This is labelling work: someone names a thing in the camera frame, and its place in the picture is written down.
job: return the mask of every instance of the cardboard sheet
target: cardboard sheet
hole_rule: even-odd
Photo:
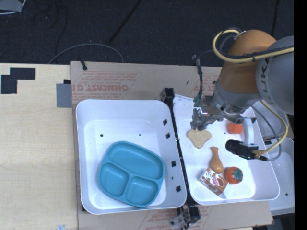
[[[137,212],[92,215],[82,210],[80,170],[75,109],[85,99],[155,100],[163,88],[174,88],[175,94],[194,98],[200,79],[196,66],[171,66],[131,63],[71,62],[72,113],[77,178],[79,229],[171,229],[168,220],[177,215],[176,209],[141,210]],[[213,81],[221,68],[202,67],[203,95],[213,93]],[[218,230],[271,225],[272,214],[266,201],[227,205],[198,206],[201,219],[191,230]]]

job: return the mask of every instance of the blue plate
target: blue plate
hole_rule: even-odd
[[[127,141],[118,141],[110,146],[102,160],[98,184],[114,199],[145,207],[157,198],[164,174],[164,162],[156,153]]]

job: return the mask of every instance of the black metal bracket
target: black metal bracket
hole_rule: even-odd
[[[184,164],[184,161],[183,161],[181,146],[180,146],[180,143],[179,143],[177,126],[176,126],[176,121],[175,121],[175,115],[174,115],[174,110],[173,110],[173,106],[174,106],[173,99],[174,99],[174,97],[175,97],[175,91],[174,91],[173,88],[163,88],[163,90],[160,94],[160,100],[163,101],[165,104],[167,104],[167,106],[169,107],[169,110],[171,112],[177,149],[178,149],[178,153],[179,153],[179,157],[180,157],[182,172],[183,172],[183,176],[184,176],[184,180],[185,180],[185,184],[186,184],[186,189],[187,189],[187,194],[188,194],[186,204],[188,206],[190,218],[191,218],[190,222],[188,223],[188,226],[189,226],[190,223],[195,223],[196,221],[198,221],[201,218],[201,216],[200,216],[199,210],[196,206],[197,203],[192,198],[191,193],[190,193],[190,189],[189,189],[189,182],[188,182],[186,167],[185,167],[185,164]]]

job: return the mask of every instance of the red tomato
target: red tomato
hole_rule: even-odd
[[[230,184],[238,184],[243,180],[243,172],[238,167],[232,166],[226,170],[225,177]]]
[[[227,129],[230,134],[241,134],[243,131],[242,124],[234,124],[233,122],[229,122],[227,125]]]

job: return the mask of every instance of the toy chicken drumstick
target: toy chicken drumstick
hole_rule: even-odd
[[[211,150],[213,152],[213,159],[211,162],[211,169],[217,172],[218,174],[222,173],[224,170],[223,164],[219,157],[219,149],[217,147],[211,147]]]

